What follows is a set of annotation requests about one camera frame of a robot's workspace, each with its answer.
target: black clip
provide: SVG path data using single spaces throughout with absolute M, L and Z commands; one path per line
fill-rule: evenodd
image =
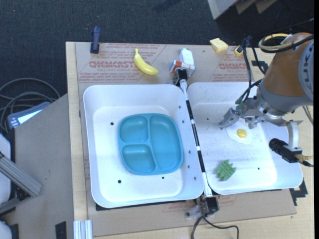
M 92 32 L 92 43 L 91 43 L 91 53 L 99 54 L 99 37 L 101 34 L 101 29 L 99 27 L 95 27 Z

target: gray carpet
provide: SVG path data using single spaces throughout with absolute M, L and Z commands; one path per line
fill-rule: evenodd
M 261 36 L 312 17 L 314 0 L 279 0 L 262 14 L 252 5 L 239 15 L 233 6 L 217 20 L 207 0 L 0 0 L 0 86 L 36 77 L 65 94 L 65 42 L 90 42 L 94 26 L 101 28 L 101 42 L 209 44 L 219 37 L 238 45 L 247 35 Z M 313 32 L 314 22 L 287 31 Z M 3 92 L 16 96 L 30 84 Z

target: toy banana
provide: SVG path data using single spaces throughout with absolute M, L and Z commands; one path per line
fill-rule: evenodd
M 135 49 L 134 63 L 143 73 L 149 75 L 156 75 L 159 73 L 159 71 L 156 68 L 150 66 L 144 61 L 144 59 L 139 54 L 139 49 Z

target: fried egg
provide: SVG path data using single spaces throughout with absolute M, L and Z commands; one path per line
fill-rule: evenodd
M 229 138 L 244 144 L 251 144 L 253 140 L 252 130 L 246 124 L 237 121 L 235 124 L 226 128 L 226 133 Z

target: blue plate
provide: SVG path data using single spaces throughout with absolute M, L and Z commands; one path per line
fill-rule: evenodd
M 183 163 L 176 123 L 163 114 L 137 114 L 119 124 L 118 140 L 125 167 L 134 174 L 171 173 Z

